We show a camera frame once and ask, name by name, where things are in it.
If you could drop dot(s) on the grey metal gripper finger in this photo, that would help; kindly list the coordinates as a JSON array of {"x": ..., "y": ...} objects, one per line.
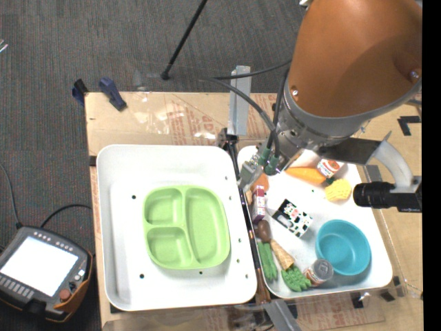
[{"x": 248, "y": 179}]

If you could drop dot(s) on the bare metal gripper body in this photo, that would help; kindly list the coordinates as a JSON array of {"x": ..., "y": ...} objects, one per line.
[{"x": 287, "y": 143}]

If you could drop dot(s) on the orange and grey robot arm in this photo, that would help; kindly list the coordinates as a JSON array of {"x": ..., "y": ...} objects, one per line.
[{"x": 351, "y": 53}]

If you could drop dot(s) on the pink and white carton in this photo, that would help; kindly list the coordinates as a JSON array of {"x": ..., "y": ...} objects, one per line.
[{"x": 259, "y": 205}]

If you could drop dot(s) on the orange carrot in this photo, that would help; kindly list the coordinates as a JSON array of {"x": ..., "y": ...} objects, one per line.
[{"x": 306, "y": 175}]

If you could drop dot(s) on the red and white can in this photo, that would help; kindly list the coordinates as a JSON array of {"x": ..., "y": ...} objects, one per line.
[{"x": 329, "y": 168}]

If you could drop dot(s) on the brown toy egg shape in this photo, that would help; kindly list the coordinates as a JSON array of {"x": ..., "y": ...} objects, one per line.
[{"x": 264, "y": 230}]

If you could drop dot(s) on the cow print milk carton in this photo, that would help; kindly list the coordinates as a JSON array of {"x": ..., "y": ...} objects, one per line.
[{"x": 293, "y": 217}]

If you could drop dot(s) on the green divided plate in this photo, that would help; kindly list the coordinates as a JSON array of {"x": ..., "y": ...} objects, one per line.
[{"x": 203, "y": 219}]

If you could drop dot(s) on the yellow corn piece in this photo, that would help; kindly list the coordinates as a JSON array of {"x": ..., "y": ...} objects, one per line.
[{"x": 338, "y": 190}]

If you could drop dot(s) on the thin black rod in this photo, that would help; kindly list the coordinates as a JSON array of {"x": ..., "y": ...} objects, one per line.
[{"x": 255, "y": 260}]

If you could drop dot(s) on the tan ice cream cone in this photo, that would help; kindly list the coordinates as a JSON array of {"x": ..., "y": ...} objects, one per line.
[{"x": 282, "y": 255}]

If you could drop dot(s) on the green asparagus bunch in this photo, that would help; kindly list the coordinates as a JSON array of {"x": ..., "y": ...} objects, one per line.
[{"x": 268, "y": 262}]

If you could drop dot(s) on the white plastic tray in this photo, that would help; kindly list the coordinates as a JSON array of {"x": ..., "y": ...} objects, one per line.
[
  {"x": 124, "y": 226},
  {"x": 344, "y": 209}
]

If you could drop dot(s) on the green pea pods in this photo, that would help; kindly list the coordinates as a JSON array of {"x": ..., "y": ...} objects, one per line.
[{"x": 295, "y": 279}]

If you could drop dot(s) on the blue bowl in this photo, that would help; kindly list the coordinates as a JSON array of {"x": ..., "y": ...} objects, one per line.
[{"x": 342, "y": 247}]

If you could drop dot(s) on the orange can with silver lid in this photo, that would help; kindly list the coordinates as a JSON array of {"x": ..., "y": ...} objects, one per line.
[{"x": 318, "y": 272}]

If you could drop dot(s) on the brown cardboard board, red print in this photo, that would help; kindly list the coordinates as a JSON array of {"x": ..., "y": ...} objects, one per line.
[{"x": 144, "y": 122}]

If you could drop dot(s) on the black cylinder on white bracket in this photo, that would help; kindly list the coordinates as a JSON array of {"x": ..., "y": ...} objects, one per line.
[{"x": 379, "y": 195}]

